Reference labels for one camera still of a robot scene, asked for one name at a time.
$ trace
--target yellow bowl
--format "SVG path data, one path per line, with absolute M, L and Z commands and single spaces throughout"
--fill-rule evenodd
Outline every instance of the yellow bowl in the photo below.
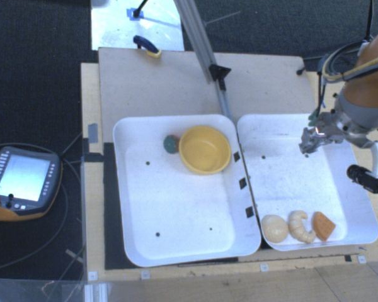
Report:
M 215 174 L 227 167 L 231 147 L 220 131 L 200 125 L 184 132 L 179 142 L 179 154 L 192 172 Z

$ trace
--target black carpet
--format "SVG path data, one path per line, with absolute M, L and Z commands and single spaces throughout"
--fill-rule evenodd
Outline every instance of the black carpet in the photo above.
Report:
M 216 52 L 311 57 L 365 36 L 369 0 L 196 0 Z M 90 0 L 0 0 L 0 143 L 23 142 L 61 153 L 81 132 L 80 63 L 91 51 Z M 375 0 L 372 34 L 378 34 Z M 185 48 L 190 43 L 185 37 Z M 315 70 L 316 61 L 306 62 Z M 66 153 L 79 160 L 82 140 Z M 0 269 L 0 277 L 58 279 L 82 247 L 81 192 L 65 167 L 66 225 L 41 252 Z M 0 265 L 41 247 L 57 231 L 66 204 L 60 192 L 47 216 L 0 223 Z M 74 263 L 64 279 L 79 279 Z

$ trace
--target black bracket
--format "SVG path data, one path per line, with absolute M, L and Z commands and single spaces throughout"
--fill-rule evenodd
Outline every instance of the black bracket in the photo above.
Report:
M 231 68 L 219 66 L 217 64 L 211 64 L 209 66 L 209 71 L 213 78 L 213 81 L 217 81 L 217 80 L 219 81 L 220 90 L 226 91 L 227 88 L 226 88 L 226 83 L 224 82 L 224 78 L 226 78 L 228 73 L 230 73 Z

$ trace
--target brown wedge toy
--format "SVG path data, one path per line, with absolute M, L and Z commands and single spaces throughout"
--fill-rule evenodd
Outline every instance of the brown wedge toy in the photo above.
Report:
M 336 225 L 322 212 L 317 211 L 312 219 L 312 227 L 316 232 L 316 236 L 325 242 L 330 234 L 332 234 Z

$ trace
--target tray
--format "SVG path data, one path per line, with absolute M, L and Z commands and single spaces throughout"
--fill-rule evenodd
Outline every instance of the tray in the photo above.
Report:
M 190 172 L 165 136 L 208 125 L 232 158 L 211 176 Z M 124 118 L 113 129 L 123 239 L 128 258 L 150 267 L 249 255 L 261 243 L 234 124 L 222 115 Z
M 312 216 L 322 211 L 336 228 L 327 242 L 305 244 L 290 235 L 277 250 L 375 242 L 378 221 L 367 192 L 349 180 L 347 168 L 355 164 L 348 142 L 325 145 L 302 155 L 298 144 L 308 115 L 245 115 L 238 121 L 238 136 L 260 220 L 279 215 L 288 220 L 293 210 L 304 210 L 306 230 Z

